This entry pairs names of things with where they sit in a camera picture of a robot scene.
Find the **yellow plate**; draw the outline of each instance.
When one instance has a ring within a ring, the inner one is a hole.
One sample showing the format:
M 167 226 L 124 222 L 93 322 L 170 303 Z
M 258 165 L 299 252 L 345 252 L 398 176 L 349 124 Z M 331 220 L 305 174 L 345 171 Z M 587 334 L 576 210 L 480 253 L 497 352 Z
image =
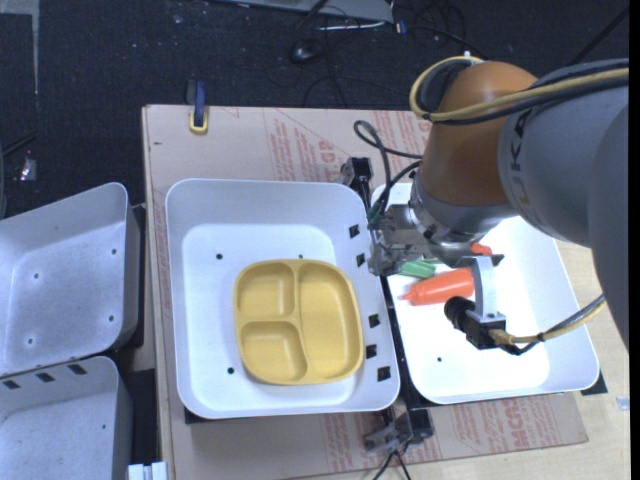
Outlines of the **yellow plate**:
M 263 382 L 334 382 L 362 364 L 358 304 L 351 282 L 334 265 L 254 263 L 236 279 L 234 312 L 242 362 Z

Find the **black mouse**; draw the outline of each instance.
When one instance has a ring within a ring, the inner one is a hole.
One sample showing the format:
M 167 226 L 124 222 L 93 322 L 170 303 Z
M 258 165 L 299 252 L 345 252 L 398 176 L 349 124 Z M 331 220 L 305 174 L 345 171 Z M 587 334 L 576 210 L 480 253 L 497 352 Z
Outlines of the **black mouse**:
M 324 47 L 319 39 L 307 37 L 293 43 L 289 50 L 289 60 L 294 64 L 314 62 L 324 55 Z

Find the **plastic tray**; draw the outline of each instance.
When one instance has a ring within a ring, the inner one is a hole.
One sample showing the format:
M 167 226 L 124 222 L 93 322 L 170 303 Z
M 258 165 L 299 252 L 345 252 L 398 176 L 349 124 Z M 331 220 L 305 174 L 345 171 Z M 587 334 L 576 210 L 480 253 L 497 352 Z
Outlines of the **plastic tray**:
M 125 478 L 132 403 L 106 357 L 0 379 L 3 480 Z
M 335 382 L 362 363 L 358 301 L 349 278 L 329 263 L 250 265 L 236 280 L 234 310 L 242 362 L 264 382 Z
M 140 229 L 118 183 L 0 221 L 0 377 L 123 345 Z
M 380 280 L 366 265 L 364 205 L 337 183 L 183 180 L 166 199 L 180 398 L 209 419 L 375 411 L 400 379 Z M 269 260 L 335 265 L 351 281 L 367 353 L 350 376 L 323 384 L 257 380 L 238 347 L 233 292 L 240 272 Z
M 410 184 L 395 185 L 389 204 L 406 203 L 410 190 Z M 507 331 L 536 334 L 580 309 L 552 238 L 513 217 L 489 232 L 482 243 L 505 255 L 495 279 L 497 309 L 507 317 Z M 576 391 L 598 379 L 600 366 L 585 326 L 521 356 L 499 349 L 477 350 L 447 320 L 443 304 L 413 306 L 402 300 L 415 281 L 394 275 L 389 286 L 411 380 L 428 400 L 452 404 Z

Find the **black floor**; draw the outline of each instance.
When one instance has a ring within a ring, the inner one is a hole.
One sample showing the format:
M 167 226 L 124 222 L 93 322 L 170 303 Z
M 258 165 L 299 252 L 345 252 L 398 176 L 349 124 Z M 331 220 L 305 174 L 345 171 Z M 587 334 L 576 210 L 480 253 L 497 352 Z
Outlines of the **black floor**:
M 342 20 L 221 2 L 40 0 L 37 97 L 30 18 L 0 15 L 0 141 L 7 148 L 37 134 L 5 160 L 6 215 L 108 181 L 141 202 L 141 108 L 184 103 L 189 79 L 206 81 L 211 105 L 406 109 L 420 72 L 465 50 L 537 76 L 628 57 L 628 6 L 398 0 L 395 17 L 408 27 L 400 35 L 391 25 L 321 32 Z M 323 41 L 326 55 L 292 64 L 290 46 L 307 36 Z M 37 171 L 23 181 L 26 159 Z

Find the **toy carrot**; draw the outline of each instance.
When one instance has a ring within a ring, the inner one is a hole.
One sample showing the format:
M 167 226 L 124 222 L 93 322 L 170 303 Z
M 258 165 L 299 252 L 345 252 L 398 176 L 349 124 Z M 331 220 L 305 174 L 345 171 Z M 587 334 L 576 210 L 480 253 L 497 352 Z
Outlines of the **toy carrot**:
M 413 284 L 403 295 L 414 306 L 445 303 L 451 297 L 471 297 L 475 290 L 471 268 L 457 268 Z

